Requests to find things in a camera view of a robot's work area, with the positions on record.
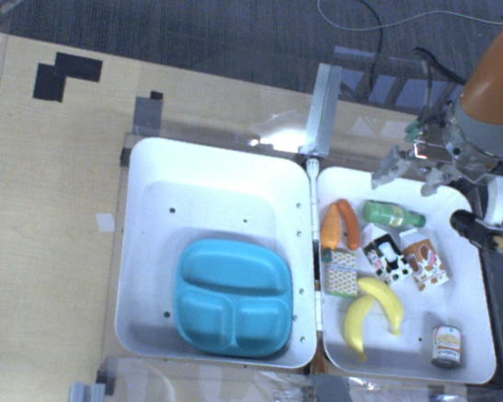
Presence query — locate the green bottle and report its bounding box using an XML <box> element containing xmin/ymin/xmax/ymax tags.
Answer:
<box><xmin>360</xmin><ymin>198</ymin><xmax>429</xmax><ymax>234</ymax></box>

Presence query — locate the blue divided plate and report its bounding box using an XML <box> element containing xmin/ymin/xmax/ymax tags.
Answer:
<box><xmin>165</xmin><ymin>232</ymin><xmax>304</xmax><ymax>366</ymax></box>

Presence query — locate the orange-red sausage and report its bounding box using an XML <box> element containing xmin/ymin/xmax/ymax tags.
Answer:
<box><xmin>329</xmin><ymin>197</ymin><xmax>367</xmax><ymax>252</ymax></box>

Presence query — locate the orange carrot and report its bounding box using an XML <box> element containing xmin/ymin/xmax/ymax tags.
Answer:
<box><xmin>316</xmin><ymin>201</ymin><xmax>345</xmax><ymax>261</ymax></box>

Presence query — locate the black cylinder on white bracket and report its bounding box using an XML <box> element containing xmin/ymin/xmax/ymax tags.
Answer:
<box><xmin>447</xmin><ymin>170</ymin><xmax>503</xmax><ymax>247</ymax></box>

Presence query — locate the black and white cow carton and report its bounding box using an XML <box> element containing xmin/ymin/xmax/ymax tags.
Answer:
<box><xmin>355</xmin><ymin>222</ymin><xmax>417</xmax><ymax>289</ymax></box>

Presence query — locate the brown and white carton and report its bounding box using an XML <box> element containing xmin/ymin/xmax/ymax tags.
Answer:
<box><xmin>391</xmin><ymin>227</ymin><xmax>456</xmax><ymax>296</ymax></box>

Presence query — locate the yellow patterned packet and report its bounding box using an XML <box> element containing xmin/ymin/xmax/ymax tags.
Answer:
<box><xmin>321</xmin><ymin>247</ymin><xmax>365</xmax><ymax>301</ymax></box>

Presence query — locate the white plastic tray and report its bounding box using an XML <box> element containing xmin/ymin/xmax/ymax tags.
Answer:
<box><xmin>101</xmin><ymin>132</ymin><xmax>344</xmax><ymax>382</ymax></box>
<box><xmin>291</xmin><ymin>163</ymin><xmax>503</xmax><ymax>395</ymax></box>

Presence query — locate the yellow banana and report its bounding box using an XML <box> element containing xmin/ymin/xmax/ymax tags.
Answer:
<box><xmin>349</xmin><ymin>274</ymin><xmax>410</xmax><ymax>339</ymax></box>
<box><xmin>339</xmin><ymin>292</ymin><xmax>379</xmax><ymax>364</ymax></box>

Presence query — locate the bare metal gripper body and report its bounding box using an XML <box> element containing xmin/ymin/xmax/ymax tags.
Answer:
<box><xmin>394</xmin><ymin>121</ymin><xmax>503</xmax><ymax>186</ymax></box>

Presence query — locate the small yellow and white can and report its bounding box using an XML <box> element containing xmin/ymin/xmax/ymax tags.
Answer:
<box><xmin>428</xmin><ymin>323</ymin><xmax>466</xmax><ymax>371</ymax></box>

